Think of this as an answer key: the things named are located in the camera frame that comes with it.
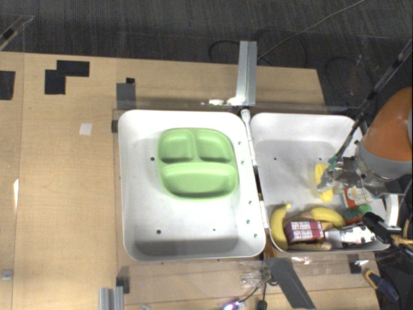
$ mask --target green tray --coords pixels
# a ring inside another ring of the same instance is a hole
[[[210,129],[170,129],[157,146],[164,191],[181,200],[211,200],[231,195],[239,183],[231,141]]]

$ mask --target wooden table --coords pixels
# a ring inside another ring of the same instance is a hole
[[[68,77],[64,96],[45,95],[45,70],[56,69],[58,59],[89,61],[90,76]],[[135,78],[139,100],[207,102],[235,95],[237,66],[0,52],[0,70],[16,71],[13,100],[0,101],[0,269],[14,269],[12,280],[0,281],[0,308],[97,309],[99,288],[114,287],[122,256],[110,128],[116,83]],[[257,70],[260,101],[324,102],[315,70],[270,67]],[[90,136],[79,134],[82,123],[93,124]],[[18,178],[16,218],[12,185]],[[340,268],[302,277],[317,308],[377,309],[375,292],[362,276],[346,272],[346,264]],[[147,276],[145,302],[154,310],[209,310],[248,293],[239,277],[222,281],[223,271],[214,278],[207,264],[197,274],[202,288],[215,286],[223,296],[174,296],[174,289],[191,286],[171,273],[169,284]],[[278,287],[267,293],[269,309],[290,309]],[[247,306],[255,309],[254,299]]]

